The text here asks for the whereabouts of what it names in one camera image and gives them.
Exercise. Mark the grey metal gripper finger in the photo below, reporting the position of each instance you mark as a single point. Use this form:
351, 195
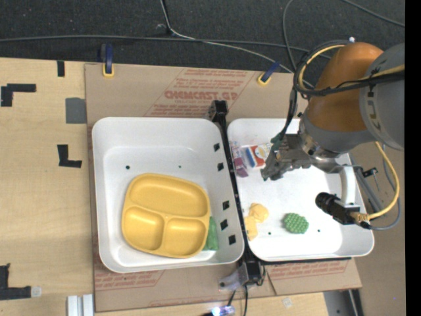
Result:
267, 172
279, 173

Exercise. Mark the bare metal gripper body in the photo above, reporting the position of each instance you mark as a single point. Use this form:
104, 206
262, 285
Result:
297, 153

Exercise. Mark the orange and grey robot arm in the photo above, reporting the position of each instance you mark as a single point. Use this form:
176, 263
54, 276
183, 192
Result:
348, 104

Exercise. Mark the white red blue carton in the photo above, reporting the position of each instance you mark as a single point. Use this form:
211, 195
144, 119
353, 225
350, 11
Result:
258, 155

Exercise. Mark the purple carton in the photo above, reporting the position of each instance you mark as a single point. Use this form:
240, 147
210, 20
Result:
239, 160

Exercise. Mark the white plastic tray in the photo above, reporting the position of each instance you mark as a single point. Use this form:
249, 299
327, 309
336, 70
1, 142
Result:
158, 143
296, 202

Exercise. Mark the yellow toy food piece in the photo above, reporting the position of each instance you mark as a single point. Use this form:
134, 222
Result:
256, 217

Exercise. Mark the green toy grapes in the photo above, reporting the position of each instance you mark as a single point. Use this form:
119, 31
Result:
296, 223

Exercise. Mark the green toy vegetable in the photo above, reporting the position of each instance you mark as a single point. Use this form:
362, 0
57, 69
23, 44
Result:
212, 235

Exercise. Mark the yellow divided plate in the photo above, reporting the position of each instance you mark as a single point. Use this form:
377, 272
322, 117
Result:
164, 214

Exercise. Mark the brown cardboard board red print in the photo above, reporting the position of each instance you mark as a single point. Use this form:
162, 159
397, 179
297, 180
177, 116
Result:
138, 91

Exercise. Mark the black cylinder on white bracket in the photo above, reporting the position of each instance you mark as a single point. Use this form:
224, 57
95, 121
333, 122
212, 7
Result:
338, 199

